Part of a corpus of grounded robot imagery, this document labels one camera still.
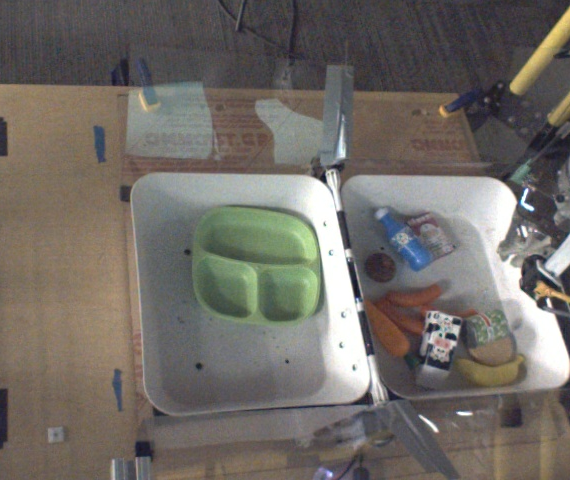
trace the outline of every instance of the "green plate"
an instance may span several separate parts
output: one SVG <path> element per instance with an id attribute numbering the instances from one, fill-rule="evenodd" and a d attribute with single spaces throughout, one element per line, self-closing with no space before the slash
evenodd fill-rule
<path id="1" fill-rule="evenodd" d="M 221 318 L 283 325 L 316 310 L 318 240 L 297 217 L 262 208 L 214 208 L 199 221 L 193 250 L 196 298 Z"/>

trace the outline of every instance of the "bottle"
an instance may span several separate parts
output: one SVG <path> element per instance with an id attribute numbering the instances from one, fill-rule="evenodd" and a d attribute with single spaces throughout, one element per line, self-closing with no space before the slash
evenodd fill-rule
<path id="1" fill-rule="evenodd" d="M 433 261 L 432 254 L 421 244 L 412 229 L 392 218 L 389 209 L 380 208 L 374 214 L 387 231 L 387 239 L 414 272 L 424 269 Z"/>

